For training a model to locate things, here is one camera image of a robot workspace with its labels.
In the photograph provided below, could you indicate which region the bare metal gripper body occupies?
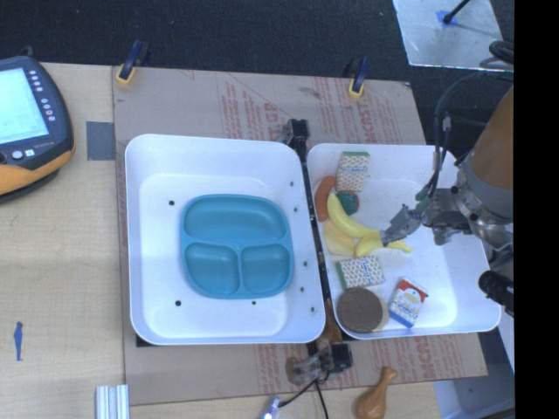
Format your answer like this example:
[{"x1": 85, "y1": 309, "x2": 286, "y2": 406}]
[{"x1": 420, "y1": 187, "x2": 514, "y2": 247}]

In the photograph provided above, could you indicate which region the yellow banana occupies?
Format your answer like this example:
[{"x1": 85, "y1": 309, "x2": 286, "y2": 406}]
[
  {"x1": 354, "y1": 231, "x2": 414, "y2": 259},
  {"x1": 326, "y1": 192, "x2": 382, "y2": 239}
]

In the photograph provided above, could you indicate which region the green and red round toy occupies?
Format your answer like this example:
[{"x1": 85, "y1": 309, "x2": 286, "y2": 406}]
[{"x1": 335, "y1": 189, "x2": 361, "y2": 216}]

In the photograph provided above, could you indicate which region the orange patterned carton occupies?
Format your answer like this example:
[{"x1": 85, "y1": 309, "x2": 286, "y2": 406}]
[
  {"x1": 335, "y1": 254, "x2": 387, "y2": 291},
  {"x1": 335, "y1": 150, "x2": 371, "y2": 193}
]

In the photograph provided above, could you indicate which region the white plastic tray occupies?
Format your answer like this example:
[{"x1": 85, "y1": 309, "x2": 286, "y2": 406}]
[
  {"x1": 124, "y1": 133, "x2": 327, "y2": 346},
  {"x1": 306, "y1": 142, "x2": 502, "y2": 341}
]

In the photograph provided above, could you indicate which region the pale yellow toy wedge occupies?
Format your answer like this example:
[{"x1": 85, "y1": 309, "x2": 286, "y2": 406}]
[{"x1": 322, "y1": 219, "x2": 356, "y2": 257}]

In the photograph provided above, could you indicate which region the red white blue carton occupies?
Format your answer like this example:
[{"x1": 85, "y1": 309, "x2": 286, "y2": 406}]
[{"x1": 386, "y1": 276, "x2": 430, "y2": 329}]

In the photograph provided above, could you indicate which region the orange sausage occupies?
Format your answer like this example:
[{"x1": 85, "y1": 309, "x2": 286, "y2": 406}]
[{"x1": 314, "y1": 175, "x2": 338, "y2": 223}]

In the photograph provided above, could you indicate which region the thin black rod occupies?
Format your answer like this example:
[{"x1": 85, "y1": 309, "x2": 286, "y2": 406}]
[{"x1": 298, "y1": 144, "x2": 340, "y2": 344}]

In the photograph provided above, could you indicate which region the brown round biscuit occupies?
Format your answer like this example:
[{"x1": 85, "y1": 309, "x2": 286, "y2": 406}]
[{"x1": 335, "y1": 286, "x2": 390, "y2": 335}]

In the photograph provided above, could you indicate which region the black block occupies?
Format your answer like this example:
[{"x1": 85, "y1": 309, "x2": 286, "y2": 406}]
[
  {"x1": 328, "y1": 342, "x2": 354, "y2": 372},
  {"x1": 275, "y1": 118, "x2": 312, "y2": 148}
]

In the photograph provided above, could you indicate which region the blue divided plate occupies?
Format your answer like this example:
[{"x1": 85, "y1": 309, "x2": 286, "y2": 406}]
[{"x1": 179, "y1": 193, "x2": 294, "y2": 301}]

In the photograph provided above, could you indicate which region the brown chicken drumstick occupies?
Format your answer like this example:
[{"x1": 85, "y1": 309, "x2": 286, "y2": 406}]
[{"x1": 354, "y1": 366, "x2": 399, "y2": 419}]

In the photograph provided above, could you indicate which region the brown cardboard board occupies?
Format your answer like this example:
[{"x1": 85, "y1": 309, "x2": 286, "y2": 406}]
[{"x1": 112, "y1": 65, "x2": 490, "y2": 407}]

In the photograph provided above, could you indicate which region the black cylinder on white bracket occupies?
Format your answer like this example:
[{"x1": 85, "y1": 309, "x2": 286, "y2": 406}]
[{"x1": 477, "y1": 269, "x2": 515, "y2": 320}]

